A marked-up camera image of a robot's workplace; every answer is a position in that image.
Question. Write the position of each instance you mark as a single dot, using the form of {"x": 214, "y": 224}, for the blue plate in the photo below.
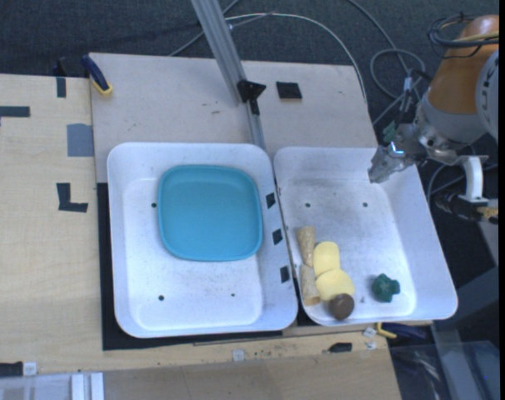
{"x": 208, "y": 213}

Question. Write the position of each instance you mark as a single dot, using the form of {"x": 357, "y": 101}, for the brown round toy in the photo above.
{"x": 341, "y": 306}

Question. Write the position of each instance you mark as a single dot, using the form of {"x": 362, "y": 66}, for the white plastic tray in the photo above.
{"x": 194, "y": 290}
{"x": 361, "y": 231}

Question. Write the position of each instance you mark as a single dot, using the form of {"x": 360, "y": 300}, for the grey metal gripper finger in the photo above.
{"x": 376, "y": 167}
{"x": 394, "y": 161}

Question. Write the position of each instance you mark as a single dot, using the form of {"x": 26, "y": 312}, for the green toy broccoli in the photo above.
{"x": 384, "y": 288}

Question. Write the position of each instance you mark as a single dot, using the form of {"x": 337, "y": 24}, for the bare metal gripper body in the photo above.
{"x": 419, "y": 142}

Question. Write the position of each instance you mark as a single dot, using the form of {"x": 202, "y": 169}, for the black cylinder on white bracket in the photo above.
{"x": 471, "y": 181}

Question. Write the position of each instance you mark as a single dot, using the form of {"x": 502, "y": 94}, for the pale wood board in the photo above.
{"x": 173, "y": 98}

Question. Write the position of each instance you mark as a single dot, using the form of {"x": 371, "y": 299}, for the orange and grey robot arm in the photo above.
{"x": 456, "y": 86}

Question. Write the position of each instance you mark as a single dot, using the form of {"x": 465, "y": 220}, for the black block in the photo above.
{"x": 288, "y": 90}

